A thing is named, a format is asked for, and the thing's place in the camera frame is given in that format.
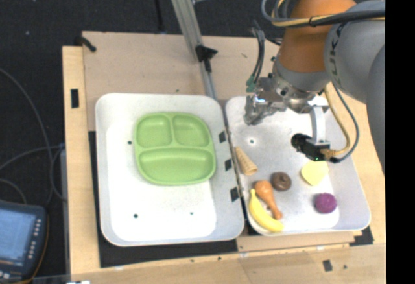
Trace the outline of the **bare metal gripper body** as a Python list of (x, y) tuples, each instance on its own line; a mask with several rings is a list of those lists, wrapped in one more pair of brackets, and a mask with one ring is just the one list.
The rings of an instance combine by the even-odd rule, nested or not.
[(257, 109), (261, 111), (260, 105), (266, 102), (283, 102), (287, 109), (296, 113), (307, 111), (309, 101), (313, 100), (319, 91), (303, 91), (286, 80), (277, 76), (261, 77), (254, 88), (254, 99)]

